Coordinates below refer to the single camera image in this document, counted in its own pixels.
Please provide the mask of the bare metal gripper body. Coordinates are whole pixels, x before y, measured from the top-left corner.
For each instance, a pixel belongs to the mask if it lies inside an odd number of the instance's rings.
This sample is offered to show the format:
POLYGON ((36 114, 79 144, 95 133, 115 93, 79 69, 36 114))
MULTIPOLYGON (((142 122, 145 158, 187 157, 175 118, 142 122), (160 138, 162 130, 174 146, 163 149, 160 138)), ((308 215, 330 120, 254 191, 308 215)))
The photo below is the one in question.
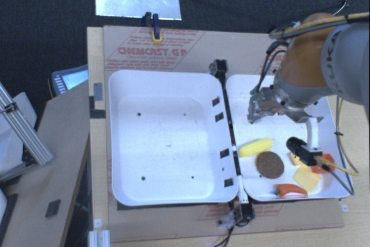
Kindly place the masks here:
POLYGON ((256 104, 257 110, 268 111, 269 116, 287 115, 295 111, 294 101, 279 86, 261 88, 256 98, 256 104))

